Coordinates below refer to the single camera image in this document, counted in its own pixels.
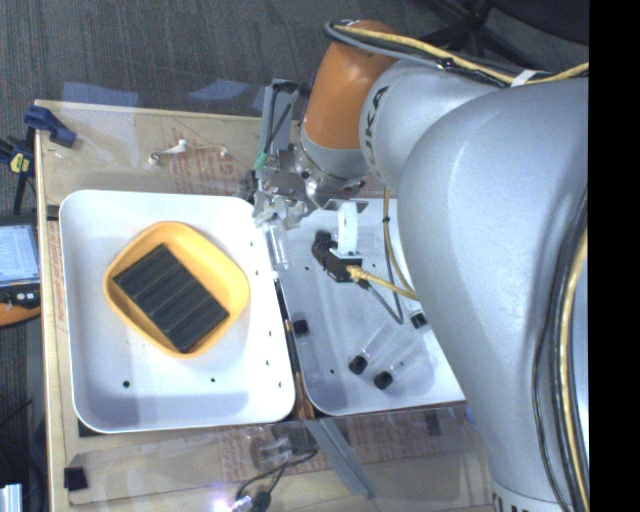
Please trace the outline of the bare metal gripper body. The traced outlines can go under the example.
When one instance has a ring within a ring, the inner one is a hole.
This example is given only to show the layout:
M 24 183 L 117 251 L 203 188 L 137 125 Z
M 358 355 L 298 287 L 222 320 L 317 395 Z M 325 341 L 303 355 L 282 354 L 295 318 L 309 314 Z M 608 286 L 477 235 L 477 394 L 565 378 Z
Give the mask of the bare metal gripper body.
M 312 208 L 330 209 L 333 201 L 352 199 L 368 174 L 356 149 L 295 147 L 257 154 L 257 177 L 264 192 L 304 201 Z

